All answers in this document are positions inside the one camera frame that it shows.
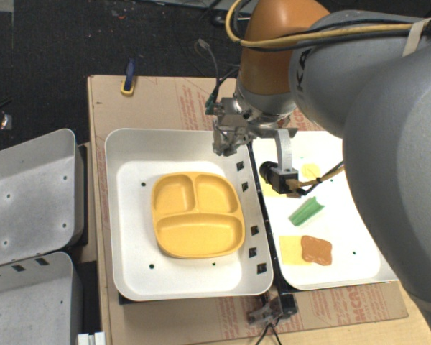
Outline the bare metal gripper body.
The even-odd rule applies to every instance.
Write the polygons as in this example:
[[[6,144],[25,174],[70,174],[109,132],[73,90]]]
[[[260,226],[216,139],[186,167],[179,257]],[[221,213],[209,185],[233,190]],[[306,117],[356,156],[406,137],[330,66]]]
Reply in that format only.
[[[242,145],[256,138],[273,138],[282,130],[289,137],[298,132],[288,127],[295,103],[287,97],[222,98],[214,106],[215,145]]]

